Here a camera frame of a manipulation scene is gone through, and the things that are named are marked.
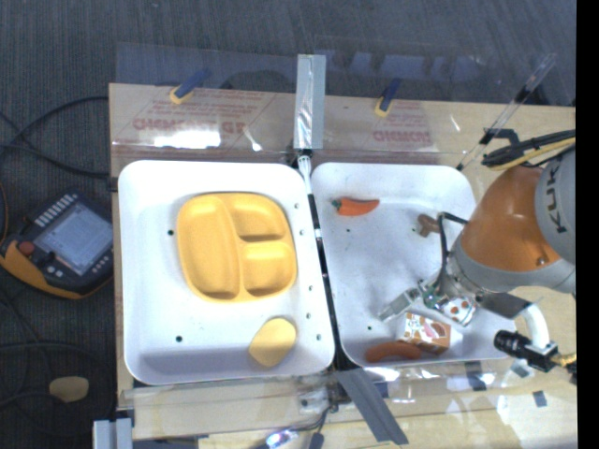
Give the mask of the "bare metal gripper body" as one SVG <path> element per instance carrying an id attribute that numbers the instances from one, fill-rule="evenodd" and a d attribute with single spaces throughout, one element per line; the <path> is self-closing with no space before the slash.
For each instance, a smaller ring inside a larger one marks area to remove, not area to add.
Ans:
<path id="1" fill-rule="evenodd" d="M 438 268 L 430 276 L 417 283 L 424 304 L 435 310 L 476 310 L 475 296 L 446 269 Z"/>

